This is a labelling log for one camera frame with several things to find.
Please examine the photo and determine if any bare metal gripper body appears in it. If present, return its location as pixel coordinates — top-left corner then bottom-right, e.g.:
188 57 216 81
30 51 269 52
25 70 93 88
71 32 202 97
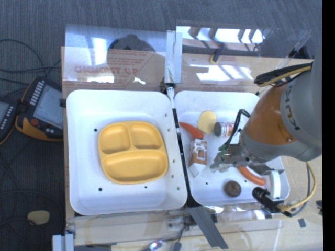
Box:
217 143 253 167

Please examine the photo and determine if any small red and white can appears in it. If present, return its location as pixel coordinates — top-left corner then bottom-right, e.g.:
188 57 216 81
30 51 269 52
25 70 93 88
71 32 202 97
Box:
213 121 237 138

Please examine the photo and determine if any orange sausage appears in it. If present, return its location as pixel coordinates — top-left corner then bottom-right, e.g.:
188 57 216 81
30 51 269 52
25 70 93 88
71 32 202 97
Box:
237 165 266 186

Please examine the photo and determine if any brown cardboard board red print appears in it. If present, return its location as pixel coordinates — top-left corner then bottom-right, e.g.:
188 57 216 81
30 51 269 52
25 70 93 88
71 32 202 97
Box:
60 45 323 246

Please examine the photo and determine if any pale yellow round slice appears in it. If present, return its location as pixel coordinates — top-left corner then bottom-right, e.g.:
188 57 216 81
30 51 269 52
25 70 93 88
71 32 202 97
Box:
196 110 217 135

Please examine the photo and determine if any orange carrot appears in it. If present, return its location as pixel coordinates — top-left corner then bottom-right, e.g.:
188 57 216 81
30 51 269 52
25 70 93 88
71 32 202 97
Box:
178 121 205 140

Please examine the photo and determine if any orange and white carton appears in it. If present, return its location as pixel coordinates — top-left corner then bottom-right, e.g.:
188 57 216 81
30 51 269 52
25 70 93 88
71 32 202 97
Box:
188 138 208 178

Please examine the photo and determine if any white plastic tray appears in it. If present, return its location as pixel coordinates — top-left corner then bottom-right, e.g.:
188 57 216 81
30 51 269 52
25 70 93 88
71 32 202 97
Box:
65 88 188 216
173 90 291 207

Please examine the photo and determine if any pale yellow oval object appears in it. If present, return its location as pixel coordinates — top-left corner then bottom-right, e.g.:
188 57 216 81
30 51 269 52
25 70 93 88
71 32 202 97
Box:
27 210 51 226

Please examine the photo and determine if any black cylinder on white bracket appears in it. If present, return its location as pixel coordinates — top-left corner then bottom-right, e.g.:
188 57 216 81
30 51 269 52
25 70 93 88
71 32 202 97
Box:
251 169 285 212

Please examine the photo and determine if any brown doughnut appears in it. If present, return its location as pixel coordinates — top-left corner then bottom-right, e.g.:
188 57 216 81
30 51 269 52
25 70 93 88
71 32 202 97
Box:
224 180 242 198

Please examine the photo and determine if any yellow divided plate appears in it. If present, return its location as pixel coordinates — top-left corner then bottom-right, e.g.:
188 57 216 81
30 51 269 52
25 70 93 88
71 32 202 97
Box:
97 120 169 185

